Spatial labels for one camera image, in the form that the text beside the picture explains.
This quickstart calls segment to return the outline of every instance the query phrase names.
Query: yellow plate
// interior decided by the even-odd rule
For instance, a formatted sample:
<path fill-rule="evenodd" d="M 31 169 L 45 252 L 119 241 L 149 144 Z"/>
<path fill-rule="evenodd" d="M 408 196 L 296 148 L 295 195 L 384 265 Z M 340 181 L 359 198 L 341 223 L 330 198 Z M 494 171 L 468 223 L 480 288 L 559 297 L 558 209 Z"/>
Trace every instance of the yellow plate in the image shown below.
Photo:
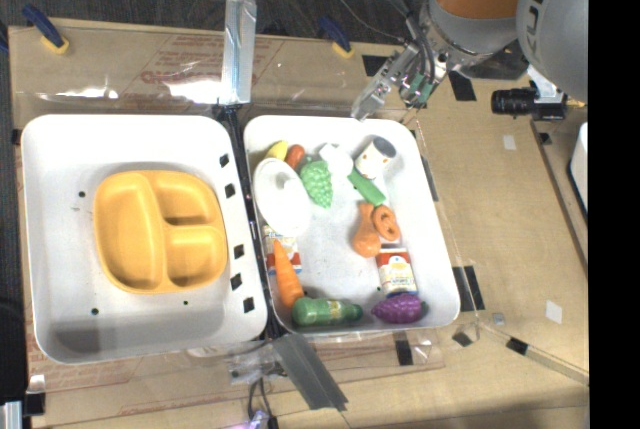
<path fill-rule="evenodd" d="M 102 268 L 139 294 L 178 292 L 216 280 L 227 264 L 218 198 L 178 171 L 128 171 L 105 179 L 94 200 Z"/>

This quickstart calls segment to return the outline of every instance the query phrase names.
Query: toy bottle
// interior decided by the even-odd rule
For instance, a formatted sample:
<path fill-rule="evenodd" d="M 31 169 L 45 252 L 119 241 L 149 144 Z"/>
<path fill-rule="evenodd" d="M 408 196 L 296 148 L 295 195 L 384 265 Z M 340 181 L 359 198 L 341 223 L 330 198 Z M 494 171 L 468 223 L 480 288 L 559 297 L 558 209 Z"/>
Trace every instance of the toy bottle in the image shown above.
<path fill-rule="evenodd" d="M 362 307 L 336 299 L 303 297 L 296 300 L 291 315 L 298 326 L 336 325 L 360 319 Z"/>

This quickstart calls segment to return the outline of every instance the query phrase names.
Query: orange donut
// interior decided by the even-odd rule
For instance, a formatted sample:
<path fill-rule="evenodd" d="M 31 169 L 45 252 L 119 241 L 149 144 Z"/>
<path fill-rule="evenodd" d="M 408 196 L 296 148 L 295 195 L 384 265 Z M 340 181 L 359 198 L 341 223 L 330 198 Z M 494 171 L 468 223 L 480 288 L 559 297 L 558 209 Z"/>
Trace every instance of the orange donut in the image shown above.
<path fill-rule="evenodd" d="M 400 238 L 400 227 L 396 223 L 396 215 L 386 205 L 378 205 L 371 214 L 376 231 L 388 241 Z"/>

